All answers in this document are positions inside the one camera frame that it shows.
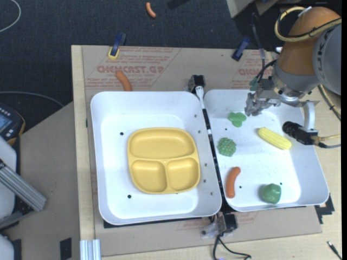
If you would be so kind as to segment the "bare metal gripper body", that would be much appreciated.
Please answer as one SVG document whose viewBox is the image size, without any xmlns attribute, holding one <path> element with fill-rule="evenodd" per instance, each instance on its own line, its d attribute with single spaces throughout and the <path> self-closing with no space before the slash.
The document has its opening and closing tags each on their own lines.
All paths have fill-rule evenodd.
<svg viewBox="0 0 347 260">
<path fill-rule="evenodd" d="M 300 86 L 291 77 L 289 79 L 279 77 L 262 78 L 256 82 L 254 106 L 277 107 L 282 103 L 293 107 L 300 106 Z"/>
</svg>

